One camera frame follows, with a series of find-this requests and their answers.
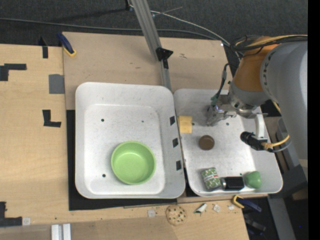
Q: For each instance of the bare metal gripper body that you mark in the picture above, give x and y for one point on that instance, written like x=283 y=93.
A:
x=226 y=105

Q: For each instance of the black can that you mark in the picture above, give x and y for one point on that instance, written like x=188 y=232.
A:
x=233 y=183

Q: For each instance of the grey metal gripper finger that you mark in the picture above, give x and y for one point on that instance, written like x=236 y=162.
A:
x=226 y=116
x=212 y=116

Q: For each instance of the pale yellow block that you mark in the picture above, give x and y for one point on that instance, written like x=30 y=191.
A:
x=185 y=124

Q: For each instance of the brown round biscuit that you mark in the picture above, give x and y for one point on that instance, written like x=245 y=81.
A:
x=206 y=142

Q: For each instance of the chocolate chip biscuit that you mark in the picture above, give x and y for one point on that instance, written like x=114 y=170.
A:
x=176 y=215

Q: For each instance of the white paper scrap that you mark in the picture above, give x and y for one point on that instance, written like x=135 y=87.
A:
x=201 y=208

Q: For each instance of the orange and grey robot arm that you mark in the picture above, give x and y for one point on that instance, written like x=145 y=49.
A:
x=285 y=84

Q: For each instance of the green and white can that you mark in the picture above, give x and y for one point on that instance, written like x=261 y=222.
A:
x=210 y=179

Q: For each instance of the black cylinder on white bracket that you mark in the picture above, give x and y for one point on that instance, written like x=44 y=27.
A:
x=252 y=140

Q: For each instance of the green pear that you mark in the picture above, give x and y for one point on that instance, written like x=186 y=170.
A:
x=253 y=180

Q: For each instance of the white plastic tray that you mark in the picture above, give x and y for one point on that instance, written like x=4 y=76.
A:
x=230 y=154
x=125 y=124

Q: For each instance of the green bowl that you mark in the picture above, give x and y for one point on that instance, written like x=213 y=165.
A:
x=133 y=162

